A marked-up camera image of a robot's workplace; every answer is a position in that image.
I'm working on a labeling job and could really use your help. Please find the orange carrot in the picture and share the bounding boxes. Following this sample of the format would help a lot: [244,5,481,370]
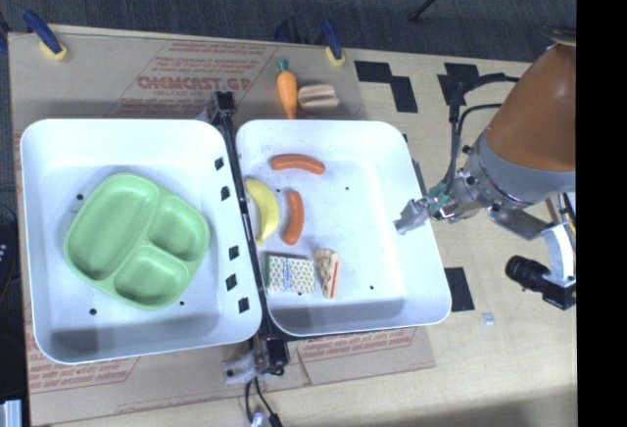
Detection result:
[275,58,300,120]

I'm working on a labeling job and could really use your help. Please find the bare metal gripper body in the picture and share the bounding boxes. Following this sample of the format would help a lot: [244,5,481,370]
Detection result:
[427,159,536,225]

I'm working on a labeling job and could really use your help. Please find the brown cardboard board red print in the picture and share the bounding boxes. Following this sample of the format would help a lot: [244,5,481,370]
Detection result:
[6,23,438,427]

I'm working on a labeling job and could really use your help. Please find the yellow banana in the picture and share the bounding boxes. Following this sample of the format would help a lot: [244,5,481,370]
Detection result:
[244,176,281,246]

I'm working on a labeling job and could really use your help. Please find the white plastic tray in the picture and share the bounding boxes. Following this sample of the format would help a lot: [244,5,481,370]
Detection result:
[234,118,454,339]
[19,117,264,365]

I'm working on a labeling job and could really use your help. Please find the tan cake slice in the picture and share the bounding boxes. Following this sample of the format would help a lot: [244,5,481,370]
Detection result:
[313,247,342,301]

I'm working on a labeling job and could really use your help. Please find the black block with thin wires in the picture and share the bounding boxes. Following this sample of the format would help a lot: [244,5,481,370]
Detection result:
[251,335,291,376]
[214,90,238,114]

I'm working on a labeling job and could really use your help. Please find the orange sausage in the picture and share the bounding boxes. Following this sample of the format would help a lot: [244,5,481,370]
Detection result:
[268,153,327,176]
[282,189,307,247]

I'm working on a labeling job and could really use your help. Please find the tan hot dog bun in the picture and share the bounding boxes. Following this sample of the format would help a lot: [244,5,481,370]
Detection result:
[296,82,342,112]

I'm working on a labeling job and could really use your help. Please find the green divided plate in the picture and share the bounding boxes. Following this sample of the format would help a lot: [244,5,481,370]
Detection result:
[63,171,213,312]

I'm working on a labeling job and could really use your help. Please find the white yellow patterned packet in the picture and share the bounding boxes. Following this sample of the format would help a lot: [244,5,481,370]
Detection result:
[264,254,317,297]

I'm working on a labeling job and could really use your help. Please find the thin black and white rod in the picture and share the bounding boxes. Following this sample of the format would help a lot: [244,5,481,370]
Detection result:
[219,109,273,343]

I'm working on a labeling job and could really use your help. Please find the black cylinder on white bracket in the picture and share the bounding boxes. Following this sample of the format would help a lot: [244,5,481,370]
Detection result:
[489,199,578,312]

